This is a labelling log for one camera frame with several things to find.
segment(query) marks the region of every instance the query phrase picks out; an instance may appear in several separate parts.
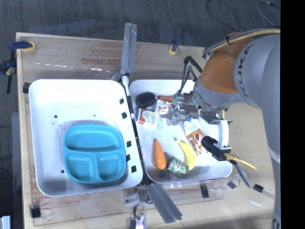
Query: gray floor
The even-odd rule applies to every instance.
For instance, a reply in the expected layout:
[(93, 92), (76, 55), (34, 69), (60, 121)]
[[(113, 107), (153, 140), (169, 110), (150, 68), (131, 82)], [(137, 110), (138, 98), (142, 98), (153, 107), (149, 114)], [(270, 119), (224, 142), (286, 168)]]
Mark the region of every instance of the gray floor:
[[(16, 32), (122, 40), (137, 24), (139, 42), (207, 47), (233, 31), (280, 26), (281, 0), (0, 0), (0, 60)], [(16, 75), (6, 94), (0, 75), (0, 216), (12, 214), (11, 115), (18, 111)]]

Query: white object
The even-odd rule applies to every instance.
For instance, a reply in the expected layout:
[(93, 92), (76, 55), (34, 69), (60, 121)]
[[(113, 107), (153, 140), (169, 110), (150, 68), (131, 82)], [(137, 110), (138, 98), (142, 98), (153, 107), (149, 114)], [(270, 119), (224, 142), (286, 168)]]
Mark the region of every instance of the white object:
[[(30, 85), (29, 98), (37, 185), (44, 194), (57, 197), (134, 187), (141, 182), (143, 170), (126, 94), (118, 82), (41, 79)], [(122, 134), (126, 155), (130, 155), (123, 178), (82, 184), (67, 175), (63, 136), (69, 127), (81, 124), (109, 125)]]
[[(189, 93), (193, 89), (193, 85), (193, 81), (187, 81), (182, 92)], [(137, 109), (135, 98), (139, 94), (151, 92), (156, 96), (170, 96), (174, 95), (180, 86), (181, 80), (136, 80), (129, 87), (133, 108), (134, 110)], [(155, 106), (153, 105), (147, 109), (154, 110)], [(222, 142), (226, 141), (228, 143), (228, 125), (222, 125), (219, 128), (218, 125), (210, 125), (201, 118), (198, 119), (198, 125), (201, 127), (204, 135), (209, 135), (217, 141), (221, 137)], [(185, 162), (186, 157), (184, 152), (176, 142), (176, 139), (180, 139), (186, 143), (188, 142), (185, 137), (183, 125), (168, 126), (166, 119), (162, 118), (159, 120), (157, 128), (137, 124), (137, 130), (147, 175), (156, 183), (217, 179), (229, 176), (232, 171), (232, 164), (228, 161), (217, 161), (212, 157), (211, 153), (203, 152), (196, 157), (194, 169), (186, 173), (182, 178), (168, 171), (166, 172), (166, 177), (159, 177), (159, 171), (154, 164), (154, 140), (159, 140), (167, 161), (171, 157), (175, 157)]]

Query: blue plate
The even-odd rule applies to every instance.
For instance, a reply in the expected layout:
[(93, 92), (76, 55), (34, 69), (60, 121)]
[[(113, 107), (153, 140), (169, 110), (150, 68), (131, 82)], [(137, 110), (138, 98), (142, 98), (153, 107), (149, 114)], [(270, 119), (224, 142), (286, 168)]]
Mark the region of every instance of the blue plate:
[(81, 183), (107, 183), (126, 171), (126, 150), (120, 132), (107, 125), (75, 125), (63, 138), (68, 176)]

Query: banana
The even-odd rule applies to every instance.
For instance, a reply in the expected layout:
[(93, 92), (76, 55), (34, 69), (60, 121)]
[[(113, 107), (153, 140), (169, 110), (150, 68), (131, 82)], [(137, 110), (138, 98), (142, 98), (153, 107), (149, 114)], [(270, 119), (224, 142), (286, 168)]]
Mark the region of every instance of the banana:
[(181, 142), (179, 139), (176, 142), (180, 145), (182, 150), (184, 151), (186, 157), (186, 165), (189, 167), (189, 171), (191, 171), (195, 167), (196, 163), (196, 154), (192, 148), (192, 146), (188, 143)]

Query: green can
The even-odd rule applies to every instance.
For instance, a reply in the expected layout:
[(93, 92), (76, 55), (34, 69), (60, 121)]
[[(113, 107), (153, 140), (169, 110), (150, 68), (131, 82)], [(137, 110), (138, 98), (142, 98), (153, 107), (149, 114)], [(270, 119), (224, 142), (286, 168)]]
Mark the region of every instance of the green can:
[(181, 178), (181, 177), (183, 177), (187, 173), (189, 167), (185, 163), (183, 163), (180, 160), (178, 160), (175, 157), (173, 157), (171, 159), (167, 169), (170, 172), (174, 173), (175, 175), (177, 175), (178, 177)]

